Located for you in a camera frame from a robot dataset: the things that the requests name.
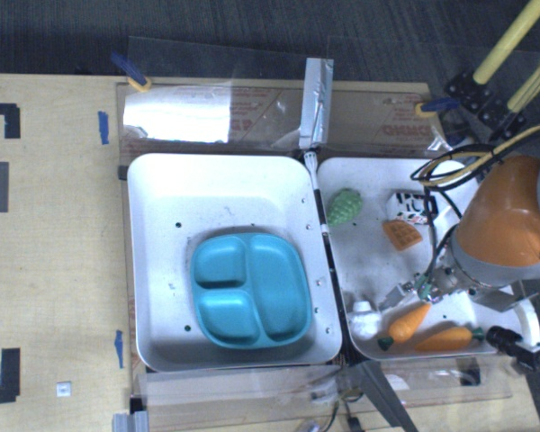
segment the blue divided plate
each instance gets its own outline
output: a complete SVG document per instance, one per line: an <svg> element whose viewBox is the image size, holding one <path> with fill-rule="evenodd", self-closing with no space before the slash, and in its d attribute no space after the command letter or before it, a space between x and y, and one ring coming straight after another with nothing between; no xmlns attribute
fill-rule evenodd
<svg viewBox="0 0 540 432"><path fill-rule="evenodd" d="M246 233L210 238L192 257L194 308L203 333L228 348L278 347L311 323L306 274L283 238Z"/></svg>

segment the clear plastic sheet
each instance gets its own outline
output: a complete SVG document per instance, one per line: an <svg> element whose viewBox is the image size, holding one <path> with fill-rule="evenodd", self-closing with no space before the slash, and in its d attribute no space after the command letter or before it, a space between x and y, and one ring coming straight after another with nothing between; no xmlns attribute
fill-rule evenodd
<svg viewBox="0 0 540 432"><path fill-rule="evenodd" d="M511 369L509 360L497 355L382 363L383 375L407 408L508 398ZM360 395L362 375L360 365L144 373L137 376L135 391L156 429L296 419L325 424L337 401L351 400L354 414L376 411Z"/></svg>
<svg viewBox="0 0 540 432"><path fill-rule="evenodd" d="M420 61L406 64L400 61L403 43L329 40L324 59L333 60L335 82L322 149L419 158L449 149L440 117L415 110L440 95L438 85L448 79L436 67L423 68L440 47L418 44L415 49ZM152 151L296 154L308 58L130 38L129 59L154 83L147 93L118 86L121 163ZM316 116L324 112L314 110ZM210 132L196 132L198 122Z"/></svg>

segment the black wire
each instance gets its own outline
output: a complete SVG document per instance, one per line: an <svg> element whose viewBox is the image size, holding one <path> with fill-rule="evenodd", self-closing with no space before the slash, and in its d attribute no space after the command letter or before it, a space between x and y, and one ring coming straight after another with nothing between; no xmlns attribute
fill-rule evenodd
<svg viewBox="0 0 540 432"><path fill-rule="evenodd" d="M454 200L452 200L448 194L445 191L439 191L440 195L444 197L444 199L448 202L448 204L452 207L454 210L454 213L456 213L456 216L458 216L458 219L460 220L462 218L462 212L458 209L456 206L456 203L454 203Z"/></svg>
<svg viewBox="0 0 540 432"><path fill-rule="evenodd" d="M426 276L430 277L434 272L434 266L437 261L437 239L436 239L436 226L434 225L434 216L430 210L430 191L424 188L424 211L426 212L428 219L428 229L430 232L430 246L432 247L432 259L426 269Z"/></svg>
<svg viewBox="0 0 540 432"><path fill-rule="evenodd" d="M444 234L444 236L442 237L442 239L440 240L440 243L438 244L436 248L436 256L440 255L440 253L446 246L446 242L448 241L448 239L450 239L450 237L452 237L452 234L455 231L456 227L458 227L458 224L455 224L454 226L452 226L450 229L448 229L446 234Z"/></svg>
<svg viewBox="0 0 540 432"><path fill-rule="evenodd" d="M474 144L466 144L465 146L460 146L459 148L453 148L452 150L449 150L448 152L442 154L439 158L445 158L450 157L451 160L456 160L455 158L452 158L452 156L455 156L456 154L459 154L461 152L492 152L495 149L494 146L491 144L482 144L482 143L474 143ZM447 173L441 173L440 175L432 175L432 172L436 170L435 168L432 169L432 172L430 174L425 176L416 176L418 173L420 173L424 168L428 167L430 164L435 162L436 159L430 160L429 162L422 165L420 168L418 168L414 173L410 175L410 179L413 181L429 181L431 179L431 176L434 178L439 178L443 176L449 176L453 175L454 173L460 171L459 169L449 171Z"/></svg>
<svg viewBox="0 0 540 432"><path fill-rule="evenodd" d="M532 133L529 136L526 136L525 138L523 138L523 139L521 139L521 140L519 140L517 142L515 142L510 147L502 150L501 152L496 153L494 155L494 157L495 157L494 159L489 160L489 161L485 162L484 164L476 167L472 172L468 173L467 175L462 176L460 179L457 179L456 181L452 182L451 184L443 185L441 187L432 187L432 186L430 186L427 189L430 190L430 191L435 191L435 192L443 192L443 191L449 191L449 190L455 189L456 187L459 187L460 185L467 183L471 179L474 179L476 176L479 176L480 174L483 174L485 171L489 171L492 166L494 166L495 164L501 162L501 160L507 154L509 154L510 152L513 152L516 148L518 148L518 147L520 147L520 146L522 146L522 145L528 143L529 141L534 140L534 139L536 139L538 137L540 137L540 130L535 132L535 133ZM469 146L462 146L459 149L468 148ZM445 156L452 156L452 154L454 152L456 152L456 151L459 151L459 149L447 152L445 154ZM418 174L425 167L427 167L430 163L432 163L432 161L434 161L434 160L431 160L430 162L426 163L424 166L421 166L418 170L416 170L414 173L412 173L412 175L410 175L410 178L413 181L426 181L427 182L427 181L432 180L433 177L438 178L438 177L441 177L441 176L447 176L447 174L436 175L436 176L432 175L435 168L433 168L430 171L430 173L428 175L425 175L424 177L417 177L416 176L416 174Z"/></svg>
<svg viewBox="0 0 540 432"><path fill-rule="evenodd" d="M340 404L336 402L334 405L334 409L332 410L332 416L330 417L330 421L326 425L325 428L323 428L320 432L328 432L330 428L332 427L332 424L334 424L334 421L336 419L336 415L338 414L338 408L340 408Z"/></svg>
<svg viewBox="0 0 540 432"><path fill-rule="evenodd" d="M362 397L364 397L364 393L363 392L360 392L360 394L358 396L356 396L355 398L353 399L345 399L344 401L346 403L356 403L357 401L359 401Z"/></svg>

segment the wooden table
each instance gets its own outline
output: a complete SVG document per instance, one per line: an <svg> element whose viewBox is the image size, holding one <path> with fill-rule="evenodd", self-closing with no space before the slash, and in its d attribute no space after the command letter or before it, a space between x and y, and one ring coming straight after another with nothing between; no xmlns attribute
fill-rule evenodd
<svg viewBox="0 0 540 432"><path fill-rule="evenodd" d="M111 430L129 407L129 314L117 177L116 86L123 77L0 75L0 103L21 109L22 136L5 139L8 213L0 213L0 354L21 349L21 394L0 404L0 431ZM108 114L103 145L98 112ZM124 366L114 347L123 334ZM57 397L57 383L72 392ZM513 396L409 409L420 430L538 431L526 379L508 377ZM369 430L387 428L377 412ZM294 430L300 423L220 430ZM337 421L332 431L345 430Z"/></svg>

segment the orange carrot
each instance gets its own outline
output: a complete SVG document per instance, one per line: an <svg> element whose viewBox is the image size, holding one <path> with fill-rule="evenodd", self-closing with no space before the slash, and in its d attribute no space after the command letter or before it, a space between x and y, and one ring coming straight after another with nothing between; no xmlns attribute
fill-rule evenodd
<svg viewBox="0 0 540 432"><path fill-rule="evenodd" d="M401 344L412 338L427 316L431 306L430 303L424 302L421 306L396 319L388 328L390 337L378 339L380 348L382 350L388 350L393 343Z"/></svg>
<svg viewBox="0 0 540 432"><path fill-rule="evenodd" d="M464 349L473 339L483 340L482 328L470 331L465 327L454 327L436 333L414 346L420 352L434 352Z"/></svg>

